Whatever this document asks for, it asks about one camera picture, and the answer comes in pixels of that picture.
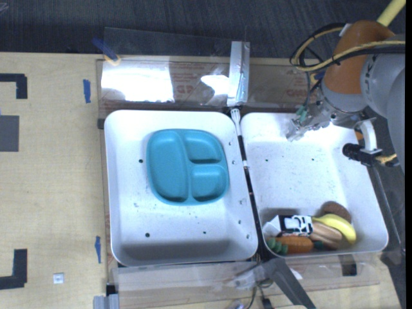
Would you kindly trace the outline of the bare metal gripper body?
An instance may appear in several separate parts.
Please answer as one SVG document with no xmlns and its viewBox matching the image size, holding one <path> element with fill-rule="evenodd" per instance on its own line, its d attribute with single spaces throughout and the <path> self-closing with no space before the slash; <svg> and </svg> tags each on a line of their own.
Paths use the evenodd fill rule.
<svg viewBox="0 0 412 309">
<path fill-rule="evenodd" d="M 348 129 L 356 129 L 368 117 L 365 111 L 348 112 L 331 105 L 326 99 L 303 104 L 299 108 L 299 130 L 318 130 L 330 124 Z"/>
</svg>

